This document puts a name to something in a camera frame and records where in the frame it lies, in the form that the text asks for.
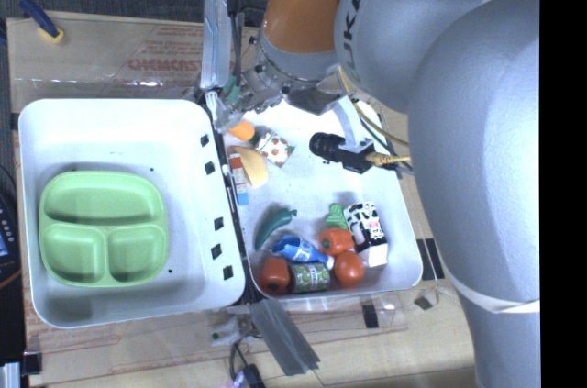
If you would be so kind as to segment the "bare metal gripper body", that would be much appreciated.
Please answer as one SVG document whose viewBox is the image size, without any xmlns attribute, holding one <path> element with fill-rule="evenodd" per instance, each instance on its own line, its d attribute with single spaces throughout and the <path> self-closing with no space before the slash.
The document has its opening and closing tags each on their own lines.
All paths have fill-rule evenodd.
<svg viewBox="0 0 587 388">
<path fill-rule="evenodd" d="M 309 113 L 327 110 L 327 95 L 317 90 L 317 81 L 292 76 L 269 61 L 242 73 L 238 111 L 262 112 L 281 101 Z"/>
</svg>

